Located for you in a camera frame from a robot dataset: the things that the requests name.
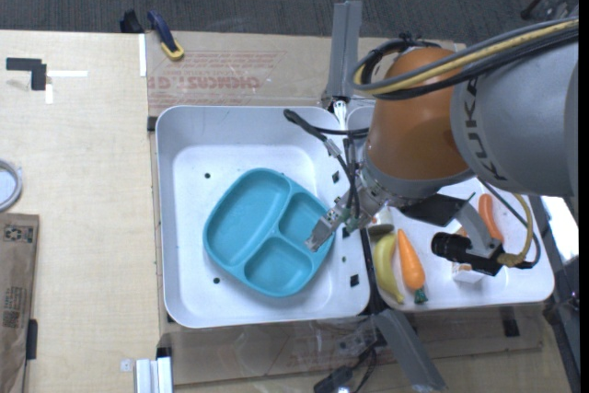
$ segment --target orange carrot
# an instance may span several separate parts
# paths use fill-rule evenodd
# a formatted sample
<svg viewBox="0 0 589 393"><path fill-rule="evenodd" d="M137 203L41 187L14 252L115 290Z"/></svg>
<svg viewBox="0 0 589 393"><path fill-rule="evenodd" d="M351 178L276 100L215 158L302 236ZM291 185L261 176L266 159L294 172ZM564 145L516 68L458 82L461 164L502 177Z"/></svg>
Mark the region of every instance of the orange carrot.
<svg viewBox="0 0 589 393"><path fill-rule="evenodd" d="M415 292L415 303L420 304L427 301L427 296L423 291L425 284L425 271L422 263L411 245L405 231L399 229L398 236L398 254L401 260L401 274L403 282Z"/></svg>
<svg viewBox="0 0 589 393"><path fill-rule="evenodd" d="M503 234L495 224L495 219L493 218L493 199L488 193L483 193L479 197L479 214L482 221L485 222L485 226L489 230L491 237L501 241L503 244L505 242Z"/></svg>

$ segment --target clamp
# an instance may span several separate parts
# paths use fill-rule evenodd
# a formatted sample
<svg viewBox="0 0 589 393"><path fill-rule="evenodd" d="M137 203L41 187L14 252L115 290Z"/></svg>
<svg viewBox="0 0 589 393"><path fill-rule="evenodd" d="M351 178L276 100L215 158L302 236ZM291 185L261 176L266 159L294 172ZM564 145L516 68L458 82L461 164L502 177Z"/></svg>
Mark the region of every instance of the clamp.
<svg viewBox="0 0 589 393"><path fill-rule="evenodd" d="M161 39L162 50L172 61L178 61L184 57L184 49L172 36L166 21L155 10L147 12L147 19L151 22L152 29L157 30Z"/></svg>

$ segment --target toy banana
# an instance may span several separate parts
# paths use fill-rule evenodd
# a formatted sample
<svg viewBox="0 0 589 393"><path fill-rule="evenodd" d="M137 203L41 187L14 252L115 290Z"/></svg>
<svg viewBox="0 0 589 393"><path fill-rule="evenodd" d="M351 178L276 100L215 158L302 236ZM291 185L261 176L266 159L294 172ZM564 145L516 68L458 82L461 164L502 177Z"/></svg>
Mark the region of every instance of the toy banana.
<svg viewBox="0 0 589 393"><path fill-rule="evenodd" d="M397 303L402 304L405 296L399 291L397 279L390 262L397 247L397 233L389 233L381 237L375 245L373 263L375 265L378 286L392 295Z"/></svg>

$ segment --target yellow cable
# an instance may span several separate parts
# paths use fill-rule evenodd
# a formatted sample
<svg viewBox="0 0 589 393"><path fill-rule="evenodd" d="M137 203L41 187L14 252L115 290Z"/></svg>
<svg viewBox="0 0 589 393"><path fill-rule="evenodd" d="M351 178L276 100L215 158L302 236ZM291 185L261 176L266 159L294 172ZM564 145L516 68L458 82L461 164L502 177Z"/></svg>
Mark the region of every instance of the yellow cable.
<svg viewBox="0 0 589 393"><path fill-rule="evenodd" d="M439 65L439 66L429 69L421 74L417 74L412 77L408 77L407 79L405 79L401 82L397 82L395 84L390 84L388 86L371 88L369 90L365 90L365 92L368 92L372 95L386 94L388 92L395 92L396 90L401 90L402 88L411 87L411 86L414 86L414 85L419 84L421 82L424 82L427 79L430 79L432 77L436 77L437 75L442 75L444 73L452 71L453 69L456 69L458 67L474 63L480 59L484 59L484 58L489 57L489 56L496 54L498 52L505 51L505 50L507 50L509 48L513 48L515 46L520 46L520 45L525 44L529 41L537 40L538 38L542 38L544 36L547 36L551 33L554 33L554 32L560 31L560 30L572 28L576 25L579 25L578 18L576 18L575 20L562 22L557 25L552 25L550 27L545 27L543 29L539 29L536 31L531 31L529 33L525 33L523 35L519 35L514 38L511 38L509 40L504 40L499 43L492 44L491 46L483 48L482 50L472 52L471 54L467 54L466 56L455 59L454 61L450 61L449 63ZM362 84L362 81L360 79L360 75L361 75L363 69L364 69L364 65L359 67L358 70L354 73L353 82L355 84L358 84L358 85Z"/></svg>
<svg viewBox="0 0 589 393"><path fill-rule="evenodd" d="M534 236L534 222L532 221L532 212L530 211L530 207L525 202L524 198L514 193L514 197L517 201L520 202L522 207L524 208L525 212L525 220L527 222L527 234L525 235L525 244L524 248L519 254L502 254L497 258L497 261L500 264L505 265L506 267L514 267L519 263L522 263L525 260L525 255L530 250L530 246L532 245L532 238Z"/></svg>

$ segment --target blue plastic plate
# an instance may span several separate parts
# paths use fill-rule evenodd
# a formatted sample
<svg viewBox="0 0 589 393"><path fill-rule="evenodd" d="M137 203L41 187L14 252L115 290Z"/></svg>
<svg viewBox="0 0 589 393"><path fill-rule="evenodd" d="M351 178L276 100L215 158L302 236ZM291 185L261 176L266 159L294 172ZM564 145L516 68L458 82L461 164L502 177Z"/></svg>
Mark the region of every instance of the blue plastic plate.
<svg viewBox="0 0 589 393"><path fill-rule="evenodd" d="M268 168L244 173L204 225L204 248L219 266L268 296L293 295L313 278L333 242L305 246L328 209L312 193Z"/></svg>

